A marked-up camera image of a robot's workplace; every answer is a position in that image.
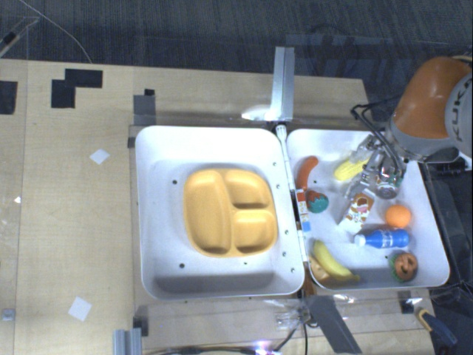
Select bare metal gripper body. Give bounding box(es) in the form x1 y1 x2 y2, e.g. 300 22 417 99
363 143 408 186

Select yellow corn cob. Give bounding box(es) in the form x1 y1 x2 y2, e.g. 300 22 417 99
333 154 371 181

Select white carton with colourful print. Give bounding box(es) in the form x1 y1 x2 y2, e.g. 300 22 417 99
336 192 375 234

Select silver can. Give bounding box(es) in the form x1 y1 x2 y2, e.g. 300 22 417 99
374 175 402 200

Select red and teal strawberry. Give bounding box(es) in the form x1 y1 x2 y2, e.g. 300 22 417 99
305 189 330 214

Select orange ball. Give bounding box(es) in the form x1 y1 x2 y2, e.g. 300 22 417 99
384 204 412 229

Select red sausage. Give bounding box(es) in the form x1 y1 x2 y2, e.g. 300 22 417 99
295 155 320 192

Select small white red blue carton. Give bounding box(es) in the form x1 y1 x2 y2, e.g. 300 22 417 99
294 189 313 233

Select blue bottle with white cap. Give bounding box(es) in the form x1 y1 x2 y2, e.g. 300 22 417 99
353 228 411 251

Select yellow banana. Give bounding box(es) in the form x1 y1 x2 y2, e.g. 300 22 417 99
313 239 361 283

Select white plastic tray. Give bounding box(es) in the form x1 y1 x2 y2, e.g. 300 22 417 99
134 125 306 302
286 128 452 292

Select orange divided plate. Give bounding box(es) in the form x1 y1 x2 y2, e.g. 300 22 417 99
183 167 279 259

